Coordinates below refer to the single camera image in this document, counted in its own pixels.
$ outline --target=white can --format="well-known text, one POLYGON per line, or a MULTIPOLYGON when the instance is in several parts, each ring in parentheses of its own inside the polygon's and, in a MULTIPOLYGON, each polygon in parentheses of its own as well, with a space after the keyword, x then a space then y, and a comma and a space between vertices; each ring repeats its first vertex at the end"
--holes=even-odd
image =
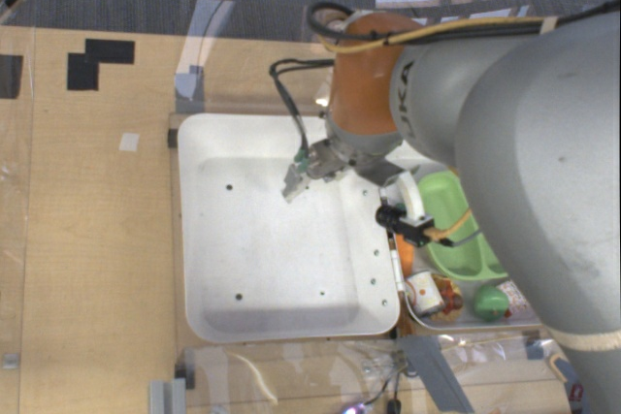
POLYGON ((444 300, 430 271, 417 272, 410 276, 407 282, 409 283, 410 301, 417 316, 433 314, 444 309, 444 300))

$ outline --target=empty white tray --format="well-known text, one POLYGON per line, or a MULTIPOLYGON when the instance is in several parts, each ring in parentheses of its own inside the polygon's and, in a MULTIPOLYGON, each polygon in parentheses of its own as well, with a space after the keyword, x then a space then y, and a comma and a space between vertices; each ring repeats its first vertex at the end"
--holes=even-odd
MULTIPOLYGON (((310 143, 325 137, 322 120, 305 123, 310 143)), ((381 334, 397 321, 377 188, 349 173, 288 204, 299 143, 284 116, 196 114, 180 127, 186 314, 203 339, 381 334)))

